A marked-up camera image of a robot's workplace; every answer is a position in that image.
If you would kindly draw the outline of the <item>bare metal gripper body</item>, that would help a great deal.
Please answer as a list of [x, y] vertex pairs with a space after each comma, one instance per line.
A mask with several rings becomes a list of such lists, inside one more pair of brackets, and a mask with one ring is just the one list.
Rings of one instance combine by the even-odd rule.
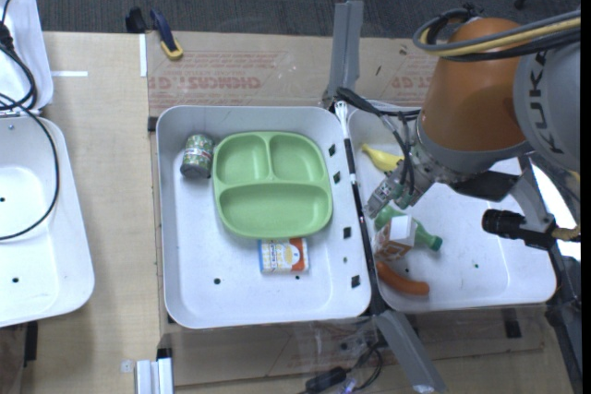
[[417, 142], [390, 174], [392, 202], [400, 209], [412, 207], [434, 183], [448, 184], [455, 177], [455, 171], [443, 166], [422, 143]]

